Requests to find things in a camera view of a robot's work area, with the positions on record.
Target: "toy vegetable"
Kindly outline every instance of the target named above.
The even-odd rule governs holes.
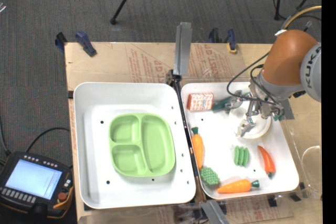
[[[238,181],[231,182],[229,184],[223,185],[217,189],[218,193],[245,193],[248,192],[251,187],[259,188],[259,180],[253,181],[252,183],[247,179],[241,179]]]
[[[263,156],[262,158],[264,159],[265,172],[268,174],[269,178],[272,178],[273,174],[275,173],[274,162],[269,153],[262,146],[258,146],[258,148],[261,152],[261,155]]]
[[[203,140],[198,134],[198,127],[194,127],[191,130],[194,133],[194,136],[191,138],[191,142],[193,143],[197,168],[201,169],[203,166]]]

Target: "lit display screen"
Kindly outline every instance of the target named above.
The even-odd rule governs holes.
[[[61,175],[61,171],[20,159],[5,186],[50,200]]]

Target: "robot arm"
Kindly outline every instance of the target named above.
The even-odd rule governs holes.
[[[281,101],[292,95],[298,97],[306,92],[321,102],[321,45],[304,31],[288,30],[280,34],[262,70],[250,80],[253,100],[246,119],[238,127],[238,136],[244,136],[255,126],[253,115],[267,119],[282,114]]]

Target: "white tray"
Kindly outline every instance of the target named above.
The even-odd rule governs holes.
[[[91,208],[182,204],[195,196],[189,148],[174,89],[163,83],[85,82],[74,91],[79,191]],[[129,177],[113,167],[109,124],[118,115],[153,113],[169,124],[176,162],[156,177]]]
[[[190,93],[212,92],[214,102],[230,97],[226,91],[226,82],[217,83],[189,83],[182,88],[182,101],[186,121],[191,136],[191,128],[198,127],[198,133],[204,143],[203,166],[211,167],[219,176],[219,185],[247,178],[251,182],[259,180],[260,188],[251,188],[251,191],[237,194],[219,194],[216,187],[209,187],[202,182],[204,192],[213,199],[227,199],[246,197],[261,194],[283,193],[295,189],[299,184],[299,175],[289,150],[284,132],[279,121],[270,124],[268,131],[256,139],[236,137],[228,120],[228,114],[223,110],[190,111],[187,101]],[[230,92],[236,90],[248,91],[248,82],[234,82],[230,85]],[[234,164],[234,147],[247,147],[250,161],[247,167]],[[264,161],[257,146],[264,147],[272,156],[276,172],[270,179],[264,171]]]

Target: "red and white box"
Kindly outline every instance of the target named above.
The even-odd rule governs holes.
[[[187,108],[194,110],[210,110],[212,108],[214,95],[211,92],[189,94]]]

